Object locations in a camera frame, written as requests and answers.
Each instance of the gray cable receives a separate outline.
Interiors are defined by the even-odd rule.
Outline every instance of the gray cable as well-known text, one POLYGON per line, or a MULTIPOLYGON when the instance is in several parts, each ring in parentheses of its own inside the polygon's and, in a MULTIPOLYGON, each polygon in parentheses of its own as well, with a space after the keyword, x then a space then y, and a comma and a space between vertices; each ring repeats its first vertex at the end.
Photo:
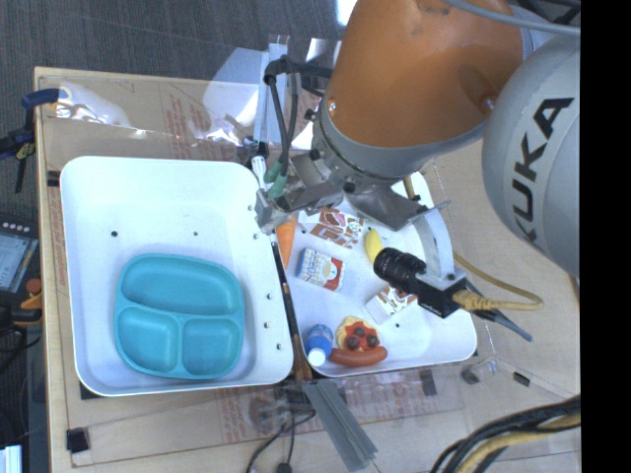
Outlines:
POLYGON ((569 27, 565 25, 555 25, 548 22, 535 22, 531 20, 523 20, 516 18, 515 16, 507 16, 506 14, 500 14, 498 12, 489 11, 483 7, 464 2, 463 0, 442 0, 445 3, 458 7, 463 11, 470 12, 471 14, 477 14, 482 18, 487 18, 494 21, 499 21, 506 25, 512 25, 520 28, 527 28, 529 30, 539 30, 541 32, 549 32, 551 34, 565 34, 571 36, 580 36, 581 29, 577 27, 569 27))

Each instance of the yellow banana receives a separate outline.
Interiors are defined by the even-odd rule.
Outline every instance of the yellow banana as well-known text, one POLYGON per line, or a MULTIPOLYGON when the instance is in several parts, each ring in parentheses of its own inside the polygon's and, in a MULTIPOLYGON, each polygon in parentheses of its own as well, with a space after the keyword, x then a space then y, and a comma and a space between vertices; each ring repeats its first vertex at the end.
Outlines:
POLYGON ((368 234, 364 238, 364 248, 366 249, 366 254, 368 254, 371 263, 375 263, 377 254, 384 250, 382 238, 377 230, 372 229, 368 231, 368 234))

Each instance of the screen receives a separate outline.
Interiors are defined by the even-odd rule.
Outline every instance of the screen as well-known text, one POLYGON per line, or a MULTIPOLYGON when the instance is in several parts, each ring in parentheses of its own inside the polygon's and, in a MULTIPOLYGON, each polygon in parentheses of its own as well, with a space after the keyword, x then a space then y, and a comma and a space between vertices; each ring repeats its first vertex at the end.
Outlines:
POLYGON ((36 247, 35 238, 0 233, 0 291, 17 293, 36 247))

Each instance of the gray floor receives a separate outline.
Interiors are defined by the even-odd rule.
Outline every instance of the gray floor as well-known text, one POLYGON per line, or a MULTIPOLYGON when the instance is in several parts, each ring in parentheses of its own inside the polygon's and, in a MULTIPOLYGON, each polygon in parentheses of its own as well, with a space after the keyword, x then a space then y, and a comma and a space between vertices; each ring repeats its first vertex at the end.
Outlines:
MULTIPOLYGON (((37 65, 211 79, 234 47, 263 50, 271 35, 341 38, 337 16, 336 0, 0 0, 0 137, 24 124, 21 99, 37 65)), ((14 194, 17 169, 13 158, 0 162, 0 213, 35 221, 35 160, 14 194)), ((34 372, 33 359, 0 373, 0 447, 31 438, 25 466, 43 471, 45 413, 29 398, 42 368, 34 372)))

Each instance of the blue clamp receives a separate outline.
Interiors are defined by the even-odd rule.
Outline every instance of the blue clamp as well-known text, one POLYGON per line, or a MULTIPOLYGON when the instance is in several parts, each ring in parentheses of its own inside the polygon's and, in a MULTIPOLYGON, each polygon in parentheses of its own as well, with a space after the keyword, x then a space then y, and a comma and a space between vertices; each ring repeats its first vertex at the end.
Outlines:
POLYGON ((22 107, 27 112, 24 126, 20 129, 10 131, 6 137, 0 139, 0 160, 14 156, 20 161, 18 165, 16 193, 22 191, 24 175, 27 169, 27 157, 35 152, 35 108, 45 103, 54 103, 59 100, 60 93, 60 90, 50 88, 35 91, 23 97, 22 107))

